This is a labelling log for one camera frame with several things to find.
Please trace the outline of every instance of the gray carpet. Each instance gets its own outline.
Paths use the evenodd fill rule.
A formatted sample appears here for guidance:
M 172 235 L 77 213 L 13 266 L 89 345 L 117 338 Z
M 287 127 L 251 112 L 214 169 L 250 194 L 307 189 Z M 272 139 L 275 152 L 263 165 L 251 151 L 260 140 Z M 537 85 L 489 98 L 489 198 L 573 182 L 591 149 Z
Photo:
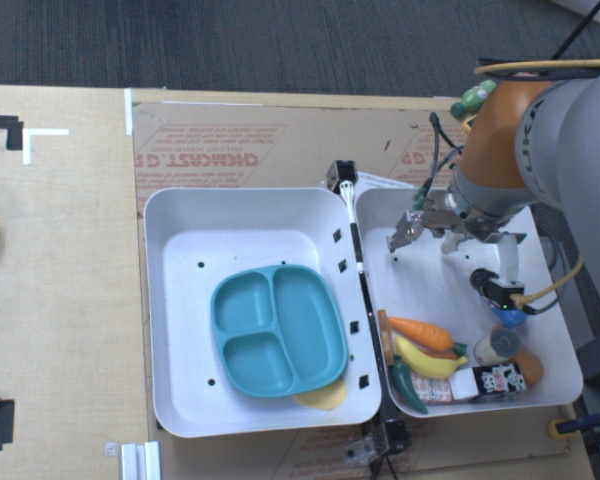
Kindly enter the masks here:
M 581 19 L 548 0 L 0 0 L 0 84 L 459 96 L 480 57 L 548 59 Z M 561 58 L 600 58 L 600 23 Z M 533 212 L 575 263 L 562 215 Z

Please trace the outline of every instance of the green pepper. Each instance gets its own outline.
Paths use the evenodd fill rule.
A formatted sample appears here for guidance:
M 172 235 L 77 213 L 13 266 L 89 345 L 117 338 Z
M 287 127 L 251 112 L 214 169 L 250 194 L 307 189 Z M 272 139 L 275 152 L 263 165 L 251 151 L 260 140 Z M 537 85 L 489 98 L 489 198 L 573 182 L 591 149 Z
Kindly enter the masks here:
M 411 367 L 400 360 L 399 355 L 394 356 L 393 366 L 390 369 L 391 380 L 394 387 L 400 393 L 402 400 L 415 411 L 421 414 L 428 414 L 429 410 L 424 405 L 411 382 Z

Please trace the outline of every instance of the green toy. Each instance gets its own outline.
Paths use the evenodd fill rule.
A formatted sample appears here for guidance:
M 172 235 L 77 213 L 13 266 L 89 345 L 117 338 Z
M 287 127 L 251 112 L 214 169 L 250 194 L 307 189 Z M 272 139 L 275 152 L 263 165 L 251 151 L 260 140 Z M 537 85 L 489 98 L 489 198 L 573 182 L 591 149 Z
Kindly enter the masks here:
M 496 83 L 493 80 L 485 80 L 465 91 L 461 100 L 451 105 L 451 115 L 460 119 L 467 112 L 475 114 L 495 87 Z

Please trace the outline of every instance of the green object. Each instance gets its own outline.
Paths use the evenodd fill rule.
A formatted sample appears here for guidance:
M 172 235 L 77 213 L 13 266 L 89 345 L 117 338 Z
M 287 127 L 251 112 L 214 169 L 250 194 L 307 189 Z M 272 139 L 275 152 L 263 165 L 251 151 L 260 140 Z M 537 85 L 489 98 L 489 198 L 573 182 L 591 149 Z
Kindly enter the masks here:
M 453 347 L 451 347 L 458 357 L 467 355 L 467 344 L 466 343 L 458 343 L 457 341 L 453 342 Z
M 460 101 L 451 105 L 451 115 L 461 118 L 467 112 L 476 113 L 495 87 L 496 83 L 493 80 L 484 80 L 475 87 L 466 90 Z
M 450 112 L 453 117 L 460 119 L 463 115 L 467 113 L 467 109 L 462 103 L 458 101 L 457 103 L 451 105 Z
M 400 393 L 402 400 L 415 411 L 421 414 L 428 414 L 429 409 L 420 400 L 411 381 L 411 367 L 400 360 L 399 355 L 393 356 L 394 362 L 391 366 L 391 380 L 394 387 Z

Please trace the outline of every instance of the yellow cable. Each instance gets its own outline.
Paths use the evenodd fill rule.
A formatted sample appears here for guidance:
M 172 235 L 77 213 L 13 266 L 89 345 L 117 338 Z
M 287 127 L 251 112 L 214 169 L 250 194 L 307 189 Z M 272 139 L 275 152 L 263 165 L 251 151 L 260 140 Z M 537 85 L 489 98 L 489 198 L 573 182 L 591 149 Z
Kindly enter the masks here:
M 504 62 L 480 66 L 473 72 L 476 75 L 497 73 L 499 71 L 552 71 L 556 69 L 600 69 L 600 59 L 585 60 L 530 60 L 520 62 Z
M 551 286 L 548 286 L 544 290 L 540 290 L 538 293 L 535 293 L 533 295 L 522 295 L 521 293 L 514 293 L 513 295 L 511 295 L 511 300 L 515 302 L 517 308 L 522 308 L 527 304 L 531 304 L 534 300 L 538 300 L 540 297 L 544 297 L 547 293 L 550 293 L 553 290 L 557 290 L 564 283 L 572 279 L 578 272 L 580 272 L 583 263 L 584 262 L 582 260 L 582 256 L 580 256 L 578 258 L 576 266 L 571 269 L 571 272 L 569 272 L 559 281 L 556 281 Z

